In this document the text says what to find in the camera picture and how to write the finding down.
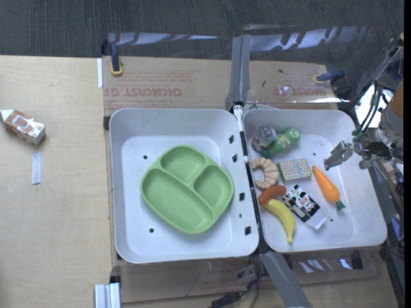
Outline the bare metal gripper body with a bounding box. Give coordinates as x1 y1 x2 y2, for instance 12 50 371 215
360 129 404 160

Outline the orange toy carrot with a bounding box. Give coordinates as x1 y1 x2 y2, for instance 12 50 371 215
311 165 347 212

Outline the patterned small packet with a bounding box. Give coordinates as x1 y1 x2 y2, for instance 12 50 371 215
276 158 313 184

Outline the green plastic bottle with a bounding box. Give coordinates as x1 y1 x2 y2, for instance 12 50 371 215
260 126 301 160

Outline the white plastic tray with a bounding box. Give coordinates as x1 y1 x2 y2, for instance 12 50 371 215
241 108 389 254
109 107 261 265

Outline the cow print milk carton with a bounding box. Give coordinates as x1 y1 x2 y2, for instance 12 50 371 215
281 184 328 231

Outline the beige toy croissant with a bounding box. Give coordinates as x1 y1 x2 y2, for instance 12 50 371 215
250 157 281 191

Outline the small silver-topped can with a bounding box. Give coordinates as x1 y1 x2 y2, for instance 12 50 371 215
250 124 277 153

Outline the red toy sausage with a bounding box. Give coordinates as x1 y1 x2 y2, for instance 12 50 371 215
257 185 288 206

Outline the yellow banana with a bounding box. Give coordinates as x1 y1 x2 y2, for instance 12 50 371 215
262 198 297 245

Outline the green divided plate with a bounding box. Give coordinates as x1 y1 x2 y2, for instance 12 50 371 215
140 144 235 235

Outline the brown cardboard board red print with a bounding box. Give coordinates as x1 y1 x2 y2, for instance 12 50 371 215
101 55 380 304

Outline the brown and white carton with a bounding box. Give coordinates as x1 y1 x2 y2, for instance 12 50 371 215
0 108 47 147

